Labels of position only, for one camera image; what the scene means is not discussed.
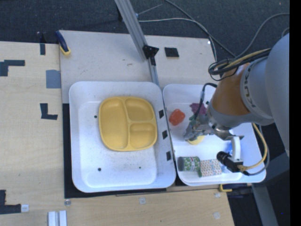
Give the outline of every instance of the small box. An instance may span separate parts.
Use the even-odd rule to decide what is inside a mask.
[[[199,177],[215,176],[222,173],[220,163],[217,159],[203,160],[200,164]]]

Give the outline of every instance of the wire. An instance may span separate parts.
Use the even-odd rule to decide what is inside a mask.
[[[259,131],[263,136],[263,131],[262,131],[262,126],[261,125],[259,125]],[[270,160],[269,147],[267,146],[267,162],[266,162],[266,164],[264,165],[264,167],[260,171],[258,171],[256,173],[249,173],[249,176],[254,176],[254,175],[258,175],[258,174],[262,173],[266,168],[268,168],[269,160]]]
[[[244,51],[242,51],[239,55],[237,55],[235,58],[238,58],[238,57],[241,57],[250,47],[251,45],[253,44],[254,40],[256,39],[259,31],[262,29],[262,27],[269,21],[271,20],[272,18],[275,18],[277,16],[285,16],[285,15],[290,15],[289,13],[278,13],[278,14],[275,14],[275,15],[272,15],[270,17],[268,17],[261,25],[260,27],[257,29],[257,32],[255,33],[253,39],[251,40],[251,42],[249,43],[249,45],[244,49]]]
[[[281,34],[281,38],[285,35],[285,32],[288,31],[288,30],[290,30],[290,27],[288,27],[288,28],[286,28],[286,29],[283,30],[283,32]]]
[[[227,77],[230,77],[235,74],[236,70],[239,66],[245,65],[246,63],[250,63],[254,60],[267,57],[270,52],[270,48],[263,49],[260,51],[253,52],[249,55],[243,56],[240,59],[234,60],[222,60],[218,63],[212,63],[208,68],[208,73],[210,74],[211,78],[215,81],[221,81]],[[215,79],[212,75],[222,75],[225,72],[229,72],[231,70],[235,69],[234,73],[231,75],[227,75],[225,77],[221,77],[220,79]]]
[[[241,172],[245,172],[246,170],[249,170],[249,169],[252,169],[252,168],[255,168],[255,167],[259,166],[261,163],[264,162],[264,160],[267,157],[267,153],[268,153],[268,145],[267,145],[263,135],[261,134],[261,132],[259,131],[259,129],[257,128],[257,126],[254,123],[252,123],[252,126],[254,127],[255,131],[257,132],[258,136],[260,137],[260,139],[263,143],[264,153],[263,153],[262,159],[258,163],[254,164],[252,166],[238,165],[237,167],[240,169]]]
[[[224,47],[217,39],[215,39],[209,32],[208,30],[199,22],[193,20],[193,19],[188,19],[188,18],[183,18],[183,17],[172,17],[172,18],[164,18],[164,19],[155,19],[155,20],[139,20],[140,23],[150,23],[150,22],[164,22],[164,21],[172,21],[172,20],[184,20],[184,21],[189,21],[189,22],[193,22],[196,23],[210,38],[211,44],[213,46],[213,51],[214,51],[214,58],[215,61],[217,61],[217,57],[216,57],[216,49],[214,46],[214,43],[212,42],[213,40],[216,41],[219,45],[221,45],[222,47]]]
[[[151,11],[151,10],[153,10],[153,9],[155,9],[155,8],[158,8],[158,7],[162,6],[162,5],[163,5],[163,4],[156,5],[156,6],[152,7],[152,8],[149,8],[149,9],[143,11],[143,12],[138,13],[137,15],[141,15],[141,14],[143,14],[143,13],[149,12],[149,11]]]

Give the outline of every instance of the metal stand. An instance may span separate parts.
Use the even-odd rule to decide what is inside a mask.
[[[252,184],[252,190],[263,226],[277,226],[267,186],[289,175],[289,158],[286,153],[273,159],[267,168],[267,176],[261,183]]]
[[[142,61],[144,61],[145,59],[149,60],[152,82],[159,85],[159,79],[154,58],[159,49],[148,46],[130,0],[115,0],[115,2],[118,11],[121,14],[127,26],[127,29],[134,41],[134,44],[138,50]]]

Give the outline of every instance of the orange object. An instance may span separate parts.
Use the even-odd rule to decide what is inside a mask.
[[[184,120],[184,118],[185,114],[181,110],[175,109],[169,117],[169,122],[176,126],[180,124]]]

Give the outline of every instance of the gray tape mark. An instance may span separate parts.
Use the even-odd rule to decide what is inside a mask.
[[[61,72],[57,70],[46,70],[46,88],[61,88]]]

